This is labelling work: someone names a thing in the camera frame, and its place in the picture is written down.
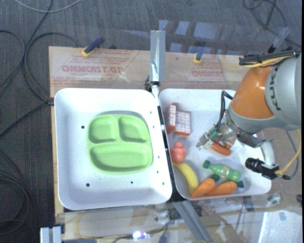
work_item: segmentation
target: yellow cable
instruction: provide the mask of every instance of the yellow cable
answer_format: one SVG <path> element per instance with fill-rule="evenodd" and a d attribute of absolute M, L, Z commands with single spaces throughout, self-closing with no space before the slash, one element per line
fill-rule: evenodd
<path fill-rule="evenodd" d="M 262 66 L 264 64 L 267 64 L 267 63 L 270 63 L 270 62 L 273 62 L 273 61 L 276 61 L 276 60 L 282 60 L 282 59 L 285 59 L 285 58 L 288 58 L 288 57 L 290 57 L 290 56 L 279 57 L 279 58 L 275 58 L 275 59 L 267 59 L 267 60 L 262 61 L 261 63 L 243 65 L 243 66 L 244 67 L 259 67 L 259 66 Z"/>
<path fill-rule="evenodd" d="M 290 167 L 290 165 L 295 161 L 295 159 L 298 157 L 298 155 L 300 154 L 301 148 L 302 148 L 302 139 L 301 139 L 301 134 L 299 130 L 296 130 L 297 134 L 298 134 L 298 150 L 296 152 L 296 154 L 294 155 L 294 157 L 292 157 L 292 159 L 288 162 L 288 164 L 286 166 L 284 166 L 282 169 L 276 170 L 275 174 L 277 176 L 283 176 L 283 174 L 287 171 L 287 169 Z"/>

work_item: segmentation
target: green divided plate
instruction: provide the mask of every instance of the green divided plate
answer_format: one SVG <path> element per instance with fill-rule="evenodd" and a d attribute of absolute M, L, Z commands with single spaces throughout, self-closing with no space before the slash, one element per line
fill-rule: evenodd
<path fill-rule="evenodd" d="M 134 115 L 103 114 L 89 123 L 88 150 L 91 163 L 109 174 L 141 172 L 153 161 L 146 123 Z"/>

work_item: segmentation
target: white plastic tray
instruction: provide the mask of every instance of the white plastic tray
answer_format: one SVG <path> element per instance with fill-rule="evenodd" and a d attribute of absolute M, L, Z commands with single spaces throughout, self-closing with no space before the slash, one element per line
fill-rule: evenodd
<path fill-rule="evenodd" d="M 169 147 L 173 147 L 176 141 L 184 144 L 188 150 L 184 162 L 189 164 L 197 174 L 199 182 L 210 177 L 213 173 L 209 169 L 203 168 L 205 160 L 211 163 L 222 163 L 230 168 L 240 170 L 242 173 L 242 181 L 244 188 L 238 188 L 235 193 L 199 197 L 195 199 L 211 199 L 229 196 L 243 196 L 267 193 L 271 188 L 271 180 L 264 178 L 261 174 L 255 173 L 245 168 L 245 160 L 249 157 L 263 159 L 263 154 L 260 148 L 254 149 L 247 145 L 242 145 L 236 141 L 231 148 L 230 156 L 223 156 L 212 149 L 198 150 L 195 146 L 199 142 L 202 134 L 208 131 L 217 123 L 220 111 L 221 90 L 196 90 L 196 89 L 165 89 L 160 93 L 160 103 L 164 116 L 166 117 L 169 106 L 176 103 L 177 109 L 189 111 L 191 113 L 191 134 L 186 137 L 182 135 L 174 135 L 172 132 L 168 134 Z M 174 169 L 175 184 L 178 192 L 186 199 L 193 199 L 188 191 L 188 186 L 184 176 L 176 168 Z"/>
<path fill-rule="evenodd" d="M 73 89 L 54 100 L 57 139 L 58 195 L 70 210 L 159 204 L 172 193 L 157 104 L 144 90 Z M 135 174 L 111 175 L 90 164 L 87 126 L 97 115 L 133 112 L 146 121 L 153 163 Z"/>

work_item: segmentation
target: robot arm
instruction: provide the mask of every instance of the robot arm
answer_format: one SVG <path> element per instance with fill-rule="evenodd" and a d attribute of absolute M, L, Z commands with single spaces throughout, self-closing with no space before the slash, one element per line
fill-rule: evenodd
<path fill-rule="evenodd" d="M 231 99 L 225 109 L 224 96 Z M 237 138 L 251 147 L 261 147 L 265 162 L 248 158 L 246 167 L 274 179 L 278 165 L 270 142 L 254 134 L 265 128 L 287 131 L 301 127 L 301 53 L 267 67 L 253 67 L 244 76 L 234 97 L 222 92 L 218 123 L 205 132 L 198 149 Z"/>

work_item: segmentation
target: orange carrot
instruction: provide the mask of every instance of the orange carrot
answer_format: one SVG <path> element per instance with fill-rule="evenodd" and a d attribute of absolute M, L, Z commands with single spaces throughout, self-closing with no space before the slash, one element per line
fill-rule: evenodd
<path fill-rule="evenodd" d="M 224 156 L 229 156 L 231 154 L 231 150 L 229 148 L 225 148 L 218 143 L 213 143 L 211 148 Z"/>
<path fill-rule="evenodd" d="M 206 193 L 207 196 L 210 195 L 222 195 L 233 193 L 238 189 L 238 185 L 234 181 L 226 181 L 218 186 L 216 186 L 213 190 Z"/>
<path fill-rule="evenodd" d="M 215 181 L 213 178 L 206 178 L 192 193 L 192 198 L 204 196 L 206 193 L 215 188 Z"/>

